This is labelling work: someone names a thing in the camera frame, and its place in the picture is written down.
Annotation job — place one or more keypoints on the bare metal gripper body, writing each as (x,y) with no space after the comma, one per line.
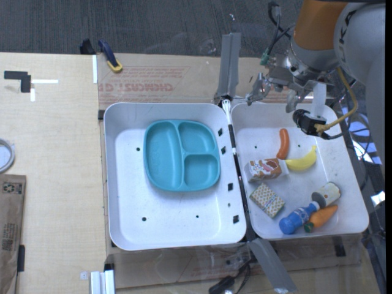
(291,69)

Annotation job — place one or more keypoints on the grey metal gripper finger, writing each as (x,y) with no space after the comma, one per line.
(296,98)
(256,90)

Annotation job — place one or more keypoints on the brown cardboard board red print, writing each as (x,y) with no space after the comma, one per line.
(147,84)

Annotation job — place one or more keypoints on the brown and white carton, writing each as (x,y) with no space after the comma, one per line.
(266,168)

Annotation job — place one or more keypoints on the yellow patterned carton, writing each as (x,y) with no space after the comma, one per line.
(267,200)

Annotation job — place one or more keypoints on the white plastic tray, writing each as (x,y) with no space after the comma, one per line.
(171,219)
(306,182)

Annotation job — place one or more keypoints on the white can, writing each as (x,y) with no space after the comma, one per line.
(329,193)

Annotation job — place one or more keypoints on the blue bottle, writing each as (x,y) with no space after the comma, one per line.
(295,219)

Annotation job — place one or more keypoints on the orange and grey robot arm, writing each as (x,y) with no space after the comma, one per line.
(318,23)

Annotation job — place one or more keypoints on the orange sausage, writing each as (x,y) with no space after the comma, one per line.
(284,144)

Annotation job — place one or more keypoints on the yellow banana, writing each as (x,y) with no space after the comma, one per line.
(303,163)

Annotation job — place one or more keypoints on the clear tape roll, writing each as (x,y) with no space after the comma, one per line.
(12,155)

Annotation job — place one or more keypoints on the blue divided plate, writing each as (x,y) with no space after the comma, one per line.
(165,155)

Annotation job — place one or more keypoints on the orange carrot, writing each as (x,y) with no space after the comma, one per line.
(323,216)

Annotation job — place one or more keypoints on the brown paper envelope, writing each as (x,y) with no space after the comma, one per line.
(10,225)

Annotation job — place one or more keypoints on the black cylinder on white bracket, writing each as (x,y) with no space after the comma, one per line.
(309,122)

